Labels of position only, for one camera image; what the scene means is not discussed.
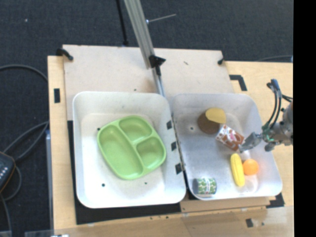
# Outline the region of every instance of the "green divided plate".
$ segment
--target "green divided plate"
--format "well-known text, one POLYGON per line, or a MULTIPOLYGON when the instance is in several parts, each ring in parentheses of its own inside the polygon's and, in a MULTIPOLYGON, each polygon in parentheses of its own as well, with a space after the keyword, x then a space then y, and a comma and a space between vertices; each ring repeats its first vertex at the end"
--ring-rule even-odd
POLYGON ((155 129, 142 117, 128 116, 103 126, 99 148, 112 171, 133 180, 158 168, 166 159, 165 146, 155 129))

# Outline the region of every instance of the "black carpet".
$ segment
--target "black carpet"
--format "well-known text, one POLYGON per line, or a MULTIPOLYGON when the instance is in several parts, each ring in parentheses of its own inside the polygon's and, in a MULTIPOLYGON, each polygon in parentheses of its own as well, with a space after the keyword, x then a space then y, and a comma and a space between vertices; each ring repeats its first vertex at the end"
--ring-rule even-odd
MULTIPOLYGON (((154 47, 221 50, 226 60, 289 62, 293 55, 294 0, 141 0, 154 47)), ((129 46, 137 46, 121 0, 129 46)), ((0 67, 23 64, 47 75, 47 56, 63 44, 121 46, 115 0, 0 0, 0 67)), ((0 151, 48 120, 47 83, 25 69, 0 70, 0 151)), ((36 131, 8 154, 18 157, 36 131)), ((49 229, 45 138, 18 163, 23 183, 7 201, 13 236, 49 229)), ((18 176, 3 191, 9 196, 18 176)), ((0 232, 8 229, 0 202, 0 232)))

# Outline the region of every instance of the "yellow banana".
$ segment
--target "yellow banana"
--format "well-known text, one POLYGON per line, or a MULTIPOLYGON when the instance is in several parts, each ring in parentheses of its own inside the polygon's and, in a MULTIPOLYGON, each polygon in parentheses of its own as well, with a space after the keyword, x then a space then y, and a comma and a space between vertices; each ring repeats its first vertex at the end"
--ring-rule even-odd
POLYGON ((244 186, 245 185, 245 175, 243 173, 241 158, 237 153, 234 153, 231 156, 231 167, 232 167, 232 172, 233 172, 233 177, 234 177, 235 183, 240 187, 244 186))

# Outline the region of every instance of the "orange ball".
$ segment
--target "orange ball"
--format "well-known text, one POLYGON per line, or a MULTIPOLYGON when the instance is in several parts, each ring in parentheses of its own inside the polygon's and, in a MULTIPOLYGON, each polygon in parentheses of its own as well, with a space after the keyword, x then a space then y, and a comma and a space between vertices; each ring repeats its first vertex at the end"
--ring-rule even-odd
POLYGON ((243 172, 247 176, 255 175, 259 170, 259 164, 254 159, 245 160, 245 162, 242 164, 242 167, 243 172))

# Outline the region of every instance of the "black device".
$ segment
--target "black device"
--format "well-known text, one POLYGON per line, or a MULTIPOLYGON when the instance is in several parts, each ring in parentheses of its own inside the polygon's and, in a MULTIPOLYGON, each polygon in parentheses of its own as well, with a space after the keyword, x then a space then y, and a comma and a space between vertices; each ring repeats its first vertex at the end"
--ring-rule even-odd
POLYGON ((9 182, 15 170, 15 161, 12 157, 0 152, 0 193, 9 182))

